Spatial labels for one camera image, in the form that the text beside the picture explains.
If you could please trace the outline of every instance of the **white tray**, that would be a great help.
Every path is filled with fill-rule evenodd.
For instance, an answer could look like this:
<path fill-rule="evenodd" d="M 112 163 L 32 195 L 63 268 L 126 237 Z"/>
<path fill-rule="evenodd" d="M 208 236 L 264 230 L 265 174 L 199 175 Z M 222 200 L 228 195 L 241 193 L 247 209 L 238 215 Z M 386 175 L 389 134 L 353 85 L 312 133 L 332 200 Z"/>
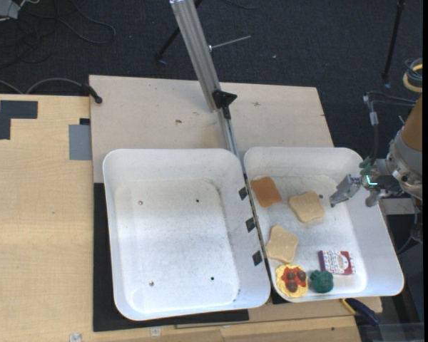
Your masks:
<path fill-rule="evenodd" d="M 118 310 L 148 320 L 270 295 L 239 159 L 224 149 L 114 150 L 103 161 Z"/>
<path fill-rule="evenodd" d="M 292 302 L 360 296 L 391 296 L 404 286 L 399 261 L 394 252 L 384 217 L 378 205 L 367 207 L 369 192 L 364 188 L 346 202 L 330 206 L 330 195 L 345 175 L 359 176 L 362 158 L 354 151 L 338 147 L 254 147 L 244 157 L 249 181 L 269 176 L 282 197 L 280 203 L 261 207 L 252 191 L 258 223 L 266 244 L 271 227 L 279 224 L 299 239 L 293 264 L 309 276 L 320 270 L 317 253 L 336 249 L 348 251 L 356 273 L 335 275 L 334 288 L 319 294 L 311 290 L 300 298 L 290 298 L 277 287 L 275 269 L 282 262 L 268 259 L 272 285 L 285 300 Z M 322 221 L 300 222 L 288 206 L 290 196 L 315 191 L 322 195 Z"/>

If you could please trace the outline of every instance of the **bread slice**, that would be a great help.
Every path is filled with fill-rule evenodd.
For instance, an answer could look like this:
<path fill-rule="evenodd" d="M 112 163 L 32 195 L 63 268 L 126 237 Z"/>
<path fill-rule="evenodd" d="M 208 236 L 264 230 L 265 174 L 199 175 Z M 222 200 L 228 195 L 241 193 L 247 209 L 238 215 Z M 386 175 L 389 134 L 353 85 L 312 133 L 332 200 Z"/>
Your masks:
<path fill-rule="evenodd" d="M 325 209 L 320 203 L 319 195 L 313 191 L 289 197 L 288 204 L 302 223 L 322 219 L 325 215 Z"/>
<path fill-rule="evenodd" d="M 266 254 L 270 259 L 291 264 L 295 257 L 297 245 L 297 236 L 276 224 L 271 228 L 270 239 L 266 244 Z"/>
<path fill-rule="evenodd" d="M 276 184 L 271 177 L 262 177 L 258 180 L 252 180 L 250 186 L 257 197 L 258 202 L 264 208 L 270 207 L 276 202 L 280 202 L 282 197 L 276 188 Z"/>

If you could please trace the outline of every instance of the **tripod leg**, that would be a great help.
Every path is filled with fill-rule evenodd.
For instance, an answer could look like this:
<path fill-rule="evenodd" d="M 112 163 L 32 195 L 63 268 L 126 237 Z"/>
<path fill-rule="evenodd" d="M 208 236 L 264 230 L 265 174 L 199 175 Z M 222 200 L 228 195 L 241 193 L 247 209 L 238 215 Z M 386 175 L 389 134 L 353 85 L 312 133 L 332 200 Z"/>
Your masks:
<path fill-rule="evenodd" d="M 197 0 L 195 2 L 195 7 L 198 8 L 198 6 L 201 4 L 203 0 Z M 163 65 L 166 64 L 166 62 L 163 60 L 163 54 L 165 53 L 165 51 L 167 50 L 167 48 L 172 44 L 172 42 L 174 41 L 174 39 L 178 36 L 178 34 L 180 33 L 180 29 L 179 27 L 173 32 L 173 34 L 171 34 L 170 38 L 165 42 L 165 44 L 163 44 L 162 48 L 159 50 L 159 52 L 156 53 L 156 60 L 160 63 L 162 63 Z"/>
<path fill-rule="evenodd" d="M 399 20 L 401 19 L 401 13 L 402 13 L 403 10 L 404 10 L 404 0 L 399 0 L 398 1 L 398 6 L 397 6 L 397 15 L 396 15 L 396 18 L 394 20 L 392 42 L 390 43 L 390 47 L 389 47 L 389 51 L 388 51 L 388 57 L 387 57 L 387 62 L 385 63 L 384 73 L 382 74 L 382 79 L 384 80 L 384 86 L 385 86 L 385 88 L 390 88 L 388 71 L 390 69 L 390 64 L 392 63 L 394 45 L 396 43 L 397 34 L 398 34 Z"/>

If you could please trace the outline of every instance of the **toy broccoli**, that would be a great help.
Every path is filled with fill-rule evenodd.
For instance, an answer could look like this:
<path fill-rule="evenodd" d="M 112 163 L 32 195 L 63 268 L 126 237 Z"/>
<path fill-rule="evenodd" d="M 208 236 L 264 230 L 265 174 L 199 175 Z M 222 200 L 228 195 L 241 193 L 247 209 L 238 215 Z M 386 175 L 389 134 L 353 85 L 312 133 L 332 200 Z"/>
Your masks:
<path fill-rule="evenodd" d="M 333 289 L 333 275 L 326 270 L 315 270 L 311 273 L 310 279 L 312 280 L 312 288 L 317 293 L 327 293 Z"/>

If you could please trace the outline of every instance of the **toy pizza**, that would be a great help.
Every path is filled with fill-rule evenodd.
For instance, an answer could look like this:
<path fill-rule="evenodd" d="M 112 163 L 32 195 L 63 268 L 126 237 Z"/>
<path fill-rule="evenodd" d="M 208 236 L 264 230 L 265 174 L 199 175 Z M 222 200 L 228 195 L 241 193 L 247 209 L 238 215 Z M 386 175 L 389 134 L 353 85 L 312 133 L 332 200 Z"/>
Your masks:
<path fill-rule="evenodd" d="M 276 285 L 284 295 L 299 298 L 307 292 L 307 274 L 298 265 L 281 265 L 276 268 Z"/>

